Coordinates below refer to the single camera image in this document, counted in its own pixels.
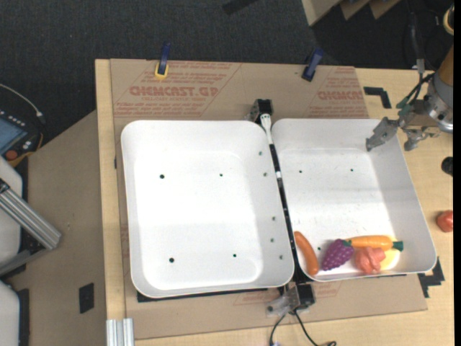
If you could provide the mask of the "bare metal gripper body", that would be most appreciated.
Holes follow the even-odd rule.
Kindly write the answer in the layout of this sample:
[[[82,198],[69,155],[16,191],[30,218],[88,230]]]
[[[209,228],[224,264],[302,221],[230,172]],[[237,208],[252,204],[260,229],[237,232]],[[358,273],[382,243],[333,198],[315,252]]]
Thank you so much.
[[[398,111],[405,126],[438,127],[453,132],[453,101],[439,98],[418,99]]]

